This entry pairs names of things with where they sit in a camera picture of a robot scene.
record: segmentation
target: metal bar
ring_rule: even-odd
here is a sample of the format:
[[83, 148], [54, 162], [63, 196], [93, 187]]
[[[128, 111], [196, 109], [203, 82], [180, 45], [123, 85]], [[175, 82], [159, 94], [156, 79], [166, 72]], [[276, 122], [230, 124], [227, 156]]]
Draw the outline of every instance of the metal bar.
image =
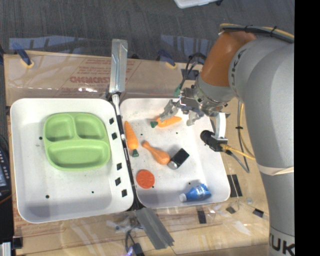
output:
[[126, 40], [113, 39], [111, 48], [110, 94], [125, 91], [127, 57], [128, 42]]
[[11, 243], [4, 242], [0, 244], [0, 256], [11, 256]]

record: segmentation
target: gray carpet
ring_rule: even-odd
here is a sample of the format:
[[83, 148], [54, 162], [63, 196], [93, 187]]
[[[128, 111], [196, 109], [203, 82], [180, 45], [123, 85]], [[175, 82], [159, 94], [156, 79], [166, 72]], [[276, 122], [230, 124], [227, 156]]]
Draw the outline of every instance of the gray carpet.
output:
[[[180, 9], [174, 0], [0, 0], [0, 44], [10, 54], [15, 40], [26, 49], [110, 56], [112, 39], [124, 39], [128, 57], [156, 60], [163, 49], [186, 62], [197, 51], [208, 53], [221, 23], [276, 26], [294, 35], [295, 1], [224, 0]], [[4, 86], [1, 66], [0, 133], [6, 138]]]

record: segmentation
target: blue bottle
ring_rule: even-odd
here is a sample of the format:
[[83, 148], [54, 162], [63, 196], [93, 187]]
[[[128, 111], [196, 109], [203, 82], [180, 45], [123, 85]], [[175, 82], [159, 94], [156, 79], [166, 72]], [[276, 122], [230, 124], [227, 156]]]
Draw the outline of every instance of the blue bottle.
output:
[[211, 192], [208, 190], [205, 184], [197, 185], [189, 190], [188, 193], [180, 194], [179, 198], [181, 202], [204, 200], [211, 196]]

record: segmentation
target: black device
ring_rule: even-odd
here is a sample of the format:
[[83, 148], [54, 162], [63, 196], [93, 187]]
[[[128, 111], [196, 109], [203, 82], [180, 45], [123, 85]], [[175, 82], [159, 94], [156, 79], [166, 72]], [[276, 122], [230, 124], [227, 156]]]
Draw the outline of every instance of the black device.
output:
[[172, 170], [178, 169], [189, 157], [189, 154], [181, 148], [167, 164]]
[[0, 146], [0, 243], [14, 234], [12, 187], [8, 152]]
[[227, 144], [227, 138], [217, 138], [215, 137], [215, 133], [209, 130], [203, 130], [200, 134], [201, 140], [207, 144], [210, 149], [216, 152], [222, 152], [223, 148], [220, 144]]

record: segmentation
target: white bottle cap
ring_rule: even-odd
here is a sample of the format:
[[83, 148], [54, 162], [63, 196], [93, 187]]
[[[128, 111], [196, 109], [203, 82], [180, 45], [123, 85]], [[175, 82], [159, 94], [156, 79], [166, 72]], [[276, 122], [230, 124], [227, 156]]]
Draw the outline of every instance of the white bottle cap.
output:
[[186, 194], [180, 194], [180, 195], [179, 195], [179, 198], [180, 198], [180, 201], [181, 201], [181, 202], [187, 201], [187, 196], [186, 196]]

